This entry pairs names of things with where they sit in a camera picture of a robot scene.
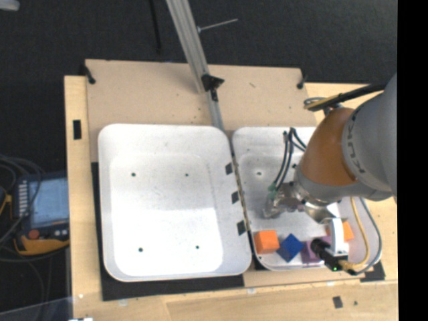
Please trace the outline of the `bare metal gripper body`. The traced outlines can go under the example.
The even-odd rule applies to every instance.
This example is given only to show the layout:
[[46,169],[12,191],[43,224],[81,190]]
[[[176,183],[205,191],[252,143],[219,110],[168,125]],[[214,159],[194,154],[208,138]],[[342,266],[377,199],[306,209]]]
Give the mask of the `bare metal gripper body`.
[[316,199],[295,182],[282,183],[276,187],[272,183],[268,187],[268,194],[263,216],[267,219],[278,218],[281,214],[295,211],[305,212],[317,223],[327,223],[337,216],[328,210],[330,203]]

